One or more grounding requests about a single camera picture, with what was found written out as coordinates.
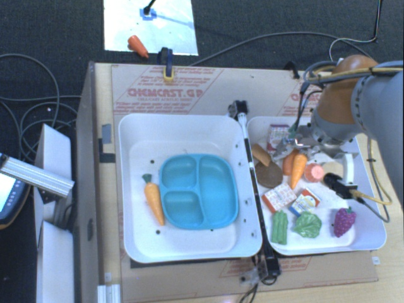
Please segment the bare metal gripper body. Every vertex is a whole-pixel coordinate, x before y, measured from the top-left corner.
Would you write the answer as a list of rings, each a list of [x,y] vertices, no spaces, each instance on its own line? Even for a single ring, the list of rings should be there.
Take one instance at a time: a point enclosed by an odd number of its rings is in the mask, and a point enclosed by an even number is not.
[[[329,157],[337,157],[338,154],[344,152],[341,142],[329,138],[317,126],[312,124],[293,125],[289,130],[288,137],[296,139],[296,148],[300,150],[318,146],[320,147],[320,152]]]

